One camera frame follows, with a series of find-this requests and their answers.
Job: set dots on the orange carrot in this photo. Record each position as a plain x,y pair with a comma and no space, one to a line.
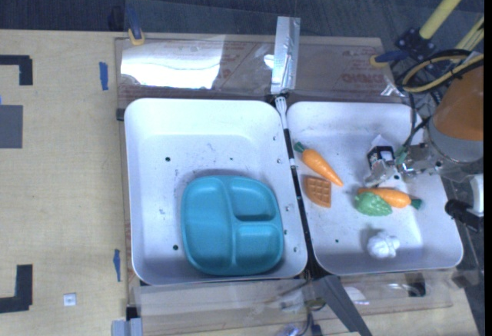
392,197
319,164

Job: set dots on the white plastic tray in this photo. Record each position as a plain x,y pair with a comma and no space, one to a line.
338,227
161,192

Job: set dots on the green grapes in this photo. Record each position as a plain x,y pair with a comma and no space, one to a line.
371,205

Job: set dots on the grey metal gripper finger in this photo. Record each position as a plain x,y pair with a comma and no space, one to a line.
374,177
388,166

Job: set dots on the black and white small carton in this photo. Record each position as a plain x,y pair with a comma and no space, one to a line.
381,154

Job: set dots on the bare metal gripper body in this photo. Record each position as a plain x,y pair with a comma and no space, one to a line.
419,159

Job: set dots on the blue divided plate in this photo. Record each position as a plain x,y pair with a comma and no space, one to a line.
207,219

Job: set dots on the white garlic bulb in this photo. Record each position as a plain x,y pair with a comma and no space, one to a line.
382,245

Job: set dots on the orange waffle biscuit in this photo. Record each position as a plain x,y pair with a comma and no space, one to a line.
318,191

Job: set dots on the black cylinder on white bracket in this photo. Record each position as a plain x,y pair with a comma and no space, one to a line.
463,211

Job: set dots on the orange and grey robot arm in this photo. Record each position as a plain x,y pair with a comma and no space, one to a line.
459,115

